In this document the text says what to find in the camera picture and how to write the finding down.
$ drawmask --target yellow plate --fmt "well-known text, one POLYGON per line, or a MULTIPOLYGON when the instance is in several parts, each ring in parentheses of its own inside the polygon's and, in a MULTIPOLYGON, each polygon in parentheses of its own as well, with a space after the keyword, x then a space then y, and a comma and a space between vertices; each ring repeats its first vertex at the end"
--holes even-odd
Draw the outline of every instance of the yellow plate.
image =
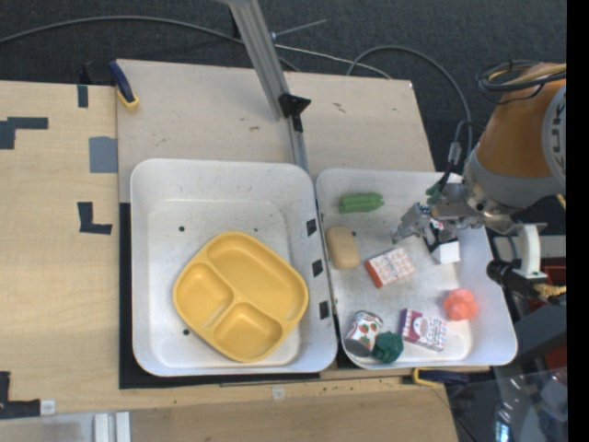
POLYGON ((207 343, 238 362, 271 354, 305 313, 303 277, 252 236, 226 232, 209 241, 174 285, 174 306, 207 343))

